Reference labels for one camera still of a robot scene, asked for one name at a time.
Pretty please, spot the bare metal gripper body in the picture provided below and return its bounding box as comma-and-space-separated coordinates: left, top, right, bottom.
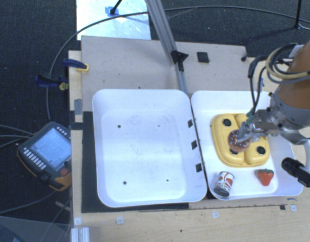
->
250, 108, 292, 138

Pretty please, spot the brown sprinkled doughnut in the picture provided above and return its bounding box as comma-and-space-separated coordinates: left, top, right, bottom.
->
227, 129, 251, 153

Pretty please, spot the red strawberry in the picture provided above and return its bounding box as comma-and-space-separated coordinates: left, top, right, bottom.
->
254, 168, 275, 187

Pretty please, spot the white plastic tray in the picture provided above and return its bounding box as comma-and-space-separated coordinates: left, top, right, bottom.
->
91, 89, 208, 208
190, 90, 304, 201

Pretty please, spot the white and red can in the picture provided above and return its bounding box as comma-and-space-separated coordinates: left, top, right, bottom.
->
213, 171, 235, 198

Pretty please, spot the black block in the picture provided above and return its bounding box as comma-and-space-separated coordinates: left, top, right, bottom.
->
196, 51, 210, 64

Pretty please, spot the pale wood board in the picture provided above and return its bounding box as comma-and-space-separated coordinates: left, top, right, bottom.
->
80, 35, 299, 210

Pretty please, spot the black cylinder on white bracket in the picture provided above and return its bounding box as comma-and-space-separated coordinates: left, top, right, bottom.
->
281, 139, 310, 189

